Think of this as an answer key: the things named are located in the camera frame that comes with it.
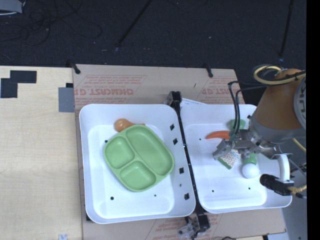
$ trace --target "orange carrot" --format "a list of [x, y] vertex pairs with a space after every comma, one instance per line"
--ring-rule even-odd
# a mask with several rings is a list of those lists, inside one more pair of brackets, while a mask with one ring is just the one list
[[226, 139], [229, 140], [229, 131], [228, 130], [218, 130], [209, 133], [205, 138], [206, 139], [212, 139], [212, 138], [221, 138], [221, 139]]

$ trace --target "wooden table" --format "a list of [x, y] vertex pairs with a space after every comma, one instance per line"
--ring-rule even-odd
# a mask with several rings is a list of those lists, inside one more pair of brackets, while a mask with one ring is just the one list
[[[76, 119], [59, 112], [58, 97], [73, 71], [0, 66], [0, 78], [11, 70], [36, 71], [36, 83], [19, 83], [17, 98], [0, 98], [0, 239], [81, 240]], [[282, 226], [275, 210], [267, 217]]]

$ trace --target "green divided plate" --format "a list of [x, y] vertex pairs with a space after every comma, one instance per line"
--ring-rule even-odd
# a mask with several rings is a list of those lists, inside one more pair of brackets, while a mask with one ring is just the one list
[[145, 191], [171, 173], [175, 159], [147, 126], [135, 124], [113, 136], [103, 148], [104, 159], [119, 181], [134, 192]]

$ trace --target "white egg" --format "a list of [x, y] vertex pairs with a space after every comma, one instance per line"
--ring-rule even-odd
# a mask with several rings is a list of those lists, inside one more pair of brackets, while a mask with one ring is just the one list
[[242, 167], [242, 174], [247, 179], [252, 179], [259, 174], [259, 168], [253, 163], [246, 163]]

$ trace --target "dark carpet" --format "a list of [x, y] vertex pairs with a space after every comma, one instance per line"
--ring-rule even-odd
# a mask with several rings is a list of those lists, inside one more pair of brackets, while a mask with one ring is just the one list
[[[126, 33], [148, 1], [26, 0], [22, 13], [0, 11], [0, 65], [208, 64], [242, 82], [260, 64], [306, 70], [307, 0], [152, 0]], [[243, 97], [257, 105], [262, 93]]]

